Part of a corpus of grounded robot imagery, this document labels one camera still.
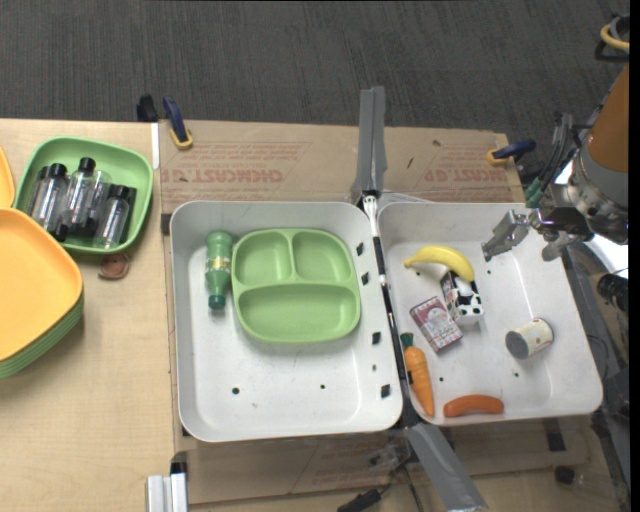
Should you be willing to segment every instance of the gray carpet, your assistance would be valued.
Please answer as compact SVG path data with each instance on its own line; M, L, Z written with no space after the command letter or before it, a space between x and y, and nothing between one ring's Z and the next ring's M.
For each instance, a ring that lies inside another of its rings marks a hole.
M623 64L594 58L630 0L153 2L0 0L0 116L135 121L143 93L185 119L387 126L533 138L584 122Z

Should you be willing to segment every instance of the yellow plate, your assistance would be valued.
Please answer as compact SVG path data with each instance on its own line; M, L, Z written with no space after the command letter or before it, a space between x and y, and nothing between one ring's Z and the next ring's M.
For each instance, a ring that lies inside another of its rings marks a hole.
M19 210L0 208L0 361L64 318L82 274L53 237Z
M0 146L0 208L9 208L13 204L15 193L9 162Z

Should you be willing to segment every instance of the small carton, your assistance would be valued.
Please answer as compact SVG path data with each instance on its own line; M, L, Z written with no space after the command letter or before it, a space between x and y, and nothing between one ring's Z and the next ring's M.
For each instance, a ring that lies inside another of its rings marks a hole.
M438 297L414 306L410 314L436 352L462 338L462 331Z
M440 280L440 286L453 321L461 327L477 324L484 309L476 282L469 282L449 270Z

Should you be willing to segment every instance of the white tray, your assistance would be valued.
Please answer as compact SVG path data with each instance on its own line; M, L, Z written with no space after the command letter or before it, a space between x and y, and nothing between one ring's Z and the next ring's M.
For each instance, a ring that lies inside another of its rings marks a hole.
M209 310L207 234L226 230L238 239L270 228L330 231L347 245L358 277L369 273L367 285L358 279L362 313L348 336L264 343L243 332L231 295L221 315ZM370 226L360 210L347 203L195 201L174 212L170 229L178 405L190 434L225 442L383 431L396 423L399 378Z
M399 332L414 333L428 360L435 417L442 426L587 414L602 401L602 384L560 259L542 260L543 238L530 232L509 252L485 262L481 242L504 214L521 204L391 203L378 225ZM464 337L436 354L409 315L411 307L435 295L442 299L442 265L405 268L403 261L423 245L443 244L464 253L474 266L484 317L462 328ZM506 349L505 335L539 316L554 331L554 343L524 361ZM488 394L504 404L501 415L445 418L443 405L462 395Z

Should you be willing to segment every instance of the orange sausage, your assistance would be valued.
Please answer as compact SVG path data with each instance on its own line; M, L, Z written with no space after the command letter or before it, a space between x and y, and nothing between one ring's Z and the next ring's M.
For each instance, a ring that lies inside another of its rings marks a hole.
M446 418L455 418L463 414L502 414L504 403L499 398L489 395L465 395L444 404Z
M418 397L429 416L433 416L433 390L431 389L431 377L424 352L417 347L410 346L404 351L404 360L407 371L411 372L411 389Z

